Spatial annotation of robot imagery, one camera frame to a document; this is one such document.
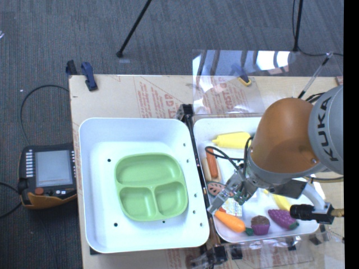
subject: purple vegetable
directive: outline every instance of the purple vegetable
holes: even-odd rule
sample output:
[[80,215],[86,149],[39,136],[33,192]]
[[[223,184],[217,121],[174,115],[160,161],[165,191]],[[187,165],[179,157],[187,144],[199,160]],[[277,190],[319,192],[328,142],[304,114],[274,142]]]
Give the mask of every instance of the purple vegetable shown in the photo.
[[285,229],[292,230],[299,226],[298,221],[291,216],[288,210],[270,209],[268,210],[268,214],[275,223]]

